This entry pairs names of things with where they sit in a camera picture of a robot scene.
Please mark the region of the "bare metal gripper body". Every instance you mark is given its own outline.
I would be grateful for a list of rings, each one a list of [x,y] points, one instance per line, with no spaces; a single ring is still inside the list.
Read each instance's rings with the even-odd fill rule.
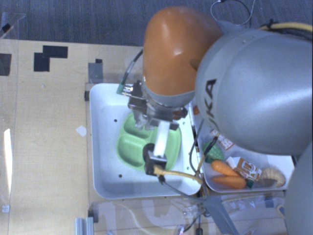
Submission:
[[[148,89],[148,86],[137,81],[130,87],[128,107],[140,111],[149,118],[172,122],[185,118],[188,114],[188,93],[177,95],[160,95]]]

